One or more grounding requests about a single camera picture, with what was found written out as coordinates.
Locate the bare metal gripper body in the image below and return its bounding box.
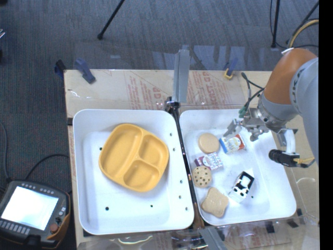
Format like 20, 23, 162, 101
241, 107, 273, 134

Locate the blue and orange carton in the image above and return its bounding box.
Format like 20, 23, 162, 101
219, 134, 247, 155

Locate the beige round biscuit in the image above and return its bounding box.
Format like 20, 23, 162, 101
198, 132, 221, 154

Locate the purple and white packet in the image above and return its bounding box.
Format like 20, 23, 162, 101
194, 152, 224, 171

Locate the black and white milk carton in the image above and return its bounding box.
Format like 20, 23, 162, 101
228, 168, 255, 204

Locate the white plastic tray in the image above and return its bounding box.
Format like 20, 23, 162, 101
178, 109, 297, 227
72, 109, 195, 236

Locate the chocolate chip cookie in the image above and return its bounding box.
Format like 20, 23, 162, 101
191, 165, 213, 188

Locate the beige bread slice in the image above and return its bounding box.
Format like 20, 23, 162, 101
200, 186, 229, 218

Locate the brown cardboard board red print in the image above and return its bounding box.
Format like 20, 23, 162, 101
63, 69, 319, 250

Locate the yellow divided plate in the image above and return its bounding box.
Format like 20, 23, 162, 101
98, 123, 170, 193

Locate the black cylinder on white bracket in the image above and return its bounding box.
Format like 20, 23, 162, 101
268, 128, 301, 168

